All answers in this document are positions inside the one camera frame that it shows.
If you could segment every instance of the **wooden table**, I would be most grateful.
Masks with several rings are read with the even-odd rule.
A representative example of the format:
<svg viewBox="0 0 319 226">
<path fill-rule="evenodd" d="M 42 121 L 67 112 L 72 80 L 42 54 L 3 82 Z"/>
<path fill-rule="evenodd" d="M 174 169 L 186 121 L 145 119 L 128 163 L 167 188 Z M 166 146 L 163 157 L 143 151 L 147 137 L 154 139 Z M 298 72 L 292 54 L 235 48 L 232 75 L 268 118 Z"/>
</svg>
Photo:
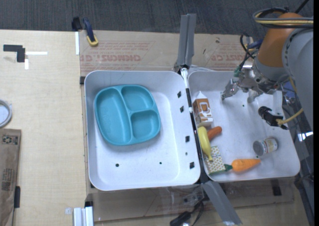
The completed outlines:
<svg viewBox="0 0 319 226">
<path fill-rule="evenodd" d="M 6 128 L 21 129 L 17 184 L 20 207 L 16 226 L 70 226 L 75 207 L 86 199 L 80 64 L 74 32 L 0 30 L 3 44 L 22 45 L 29 68 L 16 54 L 0 50 L 0 98 L 12 104 Z M 308 223 L 300 195 L 295 201 L 236 209 L 244 225 L 299 226 Z M 216 212 L 201 222 L 209 224 Z M 161 218 L 125 220 L 97 225 L 161 225 Z"/>
</svg>

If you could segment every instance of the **white ring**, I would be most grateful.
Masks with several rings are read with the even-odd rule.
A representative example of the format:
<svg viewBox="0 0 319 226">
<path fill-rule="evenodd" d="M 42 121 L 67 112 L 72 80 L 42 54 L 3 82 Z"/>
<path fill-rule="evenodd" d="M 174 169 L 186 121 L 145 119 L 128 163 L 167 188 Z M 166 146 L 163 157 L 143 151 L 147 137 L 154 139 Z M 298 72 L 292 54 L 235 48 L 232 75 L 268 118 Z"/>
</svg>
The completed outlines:
<svg viewBox="0 0 319 226">
<path fill-rule="evenodd" d="M 5 125 L 7 125 L 7 123 L 11 120 L 12 110 L 10 108 L 10 105 L 3 100 L 0 100 L 0 105 L 4 105 L 4 107 L 8 110 L 8 116 L 6 117 L 6 119 L 3 122 L 0 122 L 0 128 L 2 128 Z"/>
</svg>

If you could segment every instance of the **can lid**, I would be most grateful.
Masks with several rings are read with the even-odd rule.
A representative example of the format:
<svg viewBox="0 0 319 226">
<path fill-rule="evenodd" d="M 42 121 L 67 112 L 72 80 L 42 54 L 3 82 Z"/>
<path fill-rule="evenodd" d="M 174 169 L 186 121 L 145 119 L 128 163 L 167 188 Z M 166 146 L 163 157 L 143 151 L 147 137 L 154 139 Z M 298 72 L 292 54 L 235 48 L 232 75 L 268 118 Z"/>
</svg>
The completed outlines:
<svg viewBox="0 0 319 226">
<path fill-rule="evenodd" d="M 262 156 L 264 154 L 263 145 L 259 141 L 255 141 L 253 143 L 253 149 L 254 149 L 254 152 L 259 156 Z"/>
</svg>

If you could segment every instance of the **white tray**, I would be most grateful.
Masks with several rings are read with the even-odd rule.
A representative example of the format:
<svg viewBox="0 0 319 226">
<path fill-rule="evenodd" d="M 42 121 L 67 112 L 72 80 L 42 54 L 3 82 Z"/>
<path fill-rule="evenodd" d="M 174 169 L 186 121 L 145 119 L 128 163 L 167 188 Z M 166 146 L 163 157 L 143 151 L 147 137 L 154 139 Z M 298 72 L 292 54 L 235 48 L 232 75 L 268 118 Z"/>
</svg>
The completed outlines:
<svg viewBox="0 0 319 226">
<path fill-rule="evenodd" d="M 299 173 L 300 161 L 288 130 L 269 126 L 258 115 L 258 108 L 266 106 L 275 109 L 273 95 L 262 94 L 252 103 L 247 103 L 248 93 L 238 91 L 232 97 L 221 100 L 224 91 L 233 72 L 203 72 L 196 71 L 189 75 L 188 83 L 191 97 L 201 91 L 208 97 L 213 126 L 221 126 L 222 134 L 211 141 L 211 146 L 217 145 L 223 162 L 231 164 L 239 158 L 256 158 L 253 151 L 255 140 L 273 136 L 278 140 L 278 149 L 272 153 L 260 156 L 261 163 L 255 168 L 242 173 L 233 171 L 215 174 L 212 180 L 218 182 L 231 182 L 243 180 L 255 180 L 264 178 L 292 177 Z"/>
<path fill-rule="evenodd" d="M 94 98 L 103 88 L 132 84 L 146 87 L 154 97 L 160 115 L 160 131 L 147 142 L 115 146 L 100 134 Z M 89 177 L 97 189 L 180 186 L 198 180 L 196 143 L 180 75 L 172 71 L 94 71 L 86 76 L 84 88 Z"/>
</svg>

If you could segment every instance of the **table top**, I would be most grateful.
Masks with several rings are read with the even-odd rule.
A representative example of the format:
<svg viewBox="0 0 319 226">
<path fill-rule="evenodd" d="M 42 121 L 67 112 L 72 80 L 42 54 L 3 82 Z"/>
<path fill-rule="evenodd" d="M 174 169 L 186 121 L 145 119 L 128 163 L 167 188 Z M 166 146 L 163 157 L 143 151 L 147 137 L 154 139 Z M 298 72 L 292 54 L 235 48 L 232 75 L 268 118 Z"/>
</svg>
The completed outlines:
<svg viewBox="0 0 319 226">
<path fill-rule="evenodd" d="M 22 131 L 17 181 L 21 197 L 20 207 L 14 212 L 14 225 L 72 225 L 70 209 L 84 207 L 87 191 L 83 101 L 75 34 L 0 30 L 2 44 L 22 45 L 28 52 L 47 52 L 29 55 L 26 70 L 24 63 L 16 61 L 14 52 L 0 50 L 0 98 L 12 105 L 12 119 L 5 128 Z M 278 222 L 285 214 L 290 225 L 302 225 L 307 223 L 307 216 L 298 191 L 294 193 L 293 203 L 236 211 L 245 225 L 273 224 L 268 213 L 273 213 Z M 160 222 L 160 218 L 130 220 L 125 225 Z"/>
</svg>

